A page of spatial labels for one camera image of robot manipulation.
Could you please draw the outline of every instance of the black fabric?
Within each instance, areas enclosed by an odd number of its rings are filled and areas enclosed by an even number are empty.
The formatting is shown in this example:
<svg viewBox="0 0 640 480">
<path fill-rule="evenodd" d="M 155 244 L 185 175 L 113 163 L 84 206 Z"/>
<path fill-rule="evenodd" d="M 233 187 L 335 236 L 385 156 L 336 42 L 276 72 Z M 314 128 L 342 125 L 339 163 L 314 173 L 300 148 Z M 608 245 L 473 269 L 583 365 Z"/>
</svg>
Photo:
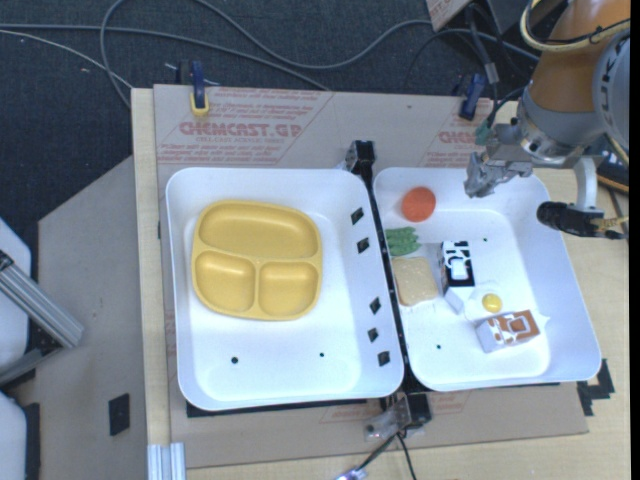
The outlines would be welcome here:
<svg viewBox="0 0 640 480">
<path fill-rule="evenodd" d="M 98 26 L 116 1 L 0 0 L 0 22 Z M 206 1 L 272 50 L 311 64 L 348 59 L 391 26 L 429 18 L 425 0 Z M 180 34 L 269 59 L 219 16 L 189 0 L 129 0 L 110 24 Z M 464 26 L 464 20 L 456 17 L 452 25 Z M 22 32 L 101 62 L 96 31 Z M 469 40 L 457 36 L 434 41 L 412 66 L 431 34 L 425 26 L 404 28 L 347 68 L 301 72 L 336 91 L 450 94 L 461 76 L 479 72 L 481 66 Z M 517 34 L 507 37 L 518 41 Z M 108 33 L 106 39 L 111 68 L 135 87 L 173 83 L 176 73 L 167 64 L 198 59 L 205 76 L 222 85 L 313 89 L 227 53 L 133 34 Z M 499 57 L 491 45 L 488 49 Z M 531 61 L 516 61 L 528 72 L 533 68 Z M 68 51 L 0 33 L 0 62 L 0 218 L 22 235 L 131 155 L 131 120 L 106 74 Z M 501 95 L 523 84 L 503 61 L 499 69 Z"/>
</svg>

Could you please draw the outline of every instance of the robotic arm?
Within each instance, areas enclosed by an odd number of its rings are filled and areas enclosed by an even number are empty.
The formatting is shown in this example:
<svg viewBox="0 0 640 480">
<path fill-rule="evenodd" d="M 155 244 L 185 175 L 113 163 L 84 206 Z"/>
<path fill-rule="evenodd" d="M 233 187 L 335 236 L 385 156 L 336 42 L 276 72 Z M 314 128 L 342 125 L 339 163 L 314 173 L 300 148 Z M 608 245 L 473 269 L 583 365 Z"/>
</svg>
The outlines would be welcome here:
<svg viewBox="0 0 640 480">
<path fill-rule="evenodd" d="M 542 50 L 510 124 L 497 124 L 476 143 L 464 187 L 484 197 L 534 167 L 572 168 L 578 181 L 575 204 L 543 203 L 538 219 L 578 236 L 619 238 L 605 231 L 595 206 L 596 167 L 601 156 L 589 146 L 608 137 L 629 148 L 631 0 L 569 0 L 549 39 L 530 32 L 532 0 L 522 15 L 524 40 Z"/>
</svg>

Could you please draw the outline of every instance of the yellow plate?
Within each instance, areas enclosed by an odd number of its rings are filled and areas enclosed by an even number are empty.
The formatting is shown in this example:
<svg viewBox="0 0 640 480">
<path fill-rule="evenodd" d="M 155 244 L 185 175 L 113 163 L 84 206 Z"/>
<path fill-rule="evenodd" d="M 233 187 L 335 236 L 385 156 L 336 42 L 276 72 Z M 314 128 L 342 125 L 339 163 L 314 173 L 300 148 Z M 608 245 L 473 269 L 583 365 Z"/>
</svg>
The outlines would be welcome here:
<svg viewBox="0 0 640 480">
<path fill-rule="evenodd" d="M 218 201 L 198 217 L 191 274 L 198 297 L 213 311 L 260 320 L 299 318 L 320 294 L 320 233 L 294 208 Z"/>
</svg>

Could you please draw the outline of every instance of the yellow round object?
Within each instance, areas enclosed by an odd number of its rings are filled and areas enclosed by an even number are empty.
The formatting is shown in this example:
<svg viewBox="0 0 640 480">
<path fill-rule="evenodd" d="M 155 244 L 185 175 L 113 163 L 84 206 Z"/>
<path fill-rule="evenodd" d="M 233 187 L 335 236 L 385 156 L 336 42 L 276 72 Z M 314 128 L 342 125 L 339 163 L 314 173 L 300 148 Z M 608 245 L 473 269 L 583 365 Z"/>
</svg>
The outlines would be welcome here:
<svg viewBox="0 0 640 480">
<path fill-rule="evenodd" d="M 502 309 L 502 299 L 495 293 L 487 293 L 482 297 L 482 307 L 489 313 L 497 313 Z"/>
</svg>

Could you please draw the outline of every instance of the orange round object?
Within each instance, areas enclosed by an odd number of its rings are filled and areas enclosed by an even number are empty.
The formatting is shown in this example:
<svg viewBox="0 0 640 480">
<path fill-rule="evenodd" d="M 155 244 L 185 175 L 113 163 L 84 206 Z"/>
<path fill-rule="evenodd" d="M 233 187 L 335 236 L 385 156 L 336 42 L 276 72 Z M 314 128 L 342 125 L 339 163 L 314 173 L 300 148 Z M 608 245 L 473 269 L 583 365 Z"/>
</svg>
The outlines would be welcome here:
<svg viewBox="0 0 640 480">
<path fill-rule="evenodd" d="M 402 198 L 402 214 L 411 222 L 420 222 L 431 217 L 436 209 L 436 196 L 427 187 L 415 187 Z"/>
</svg>

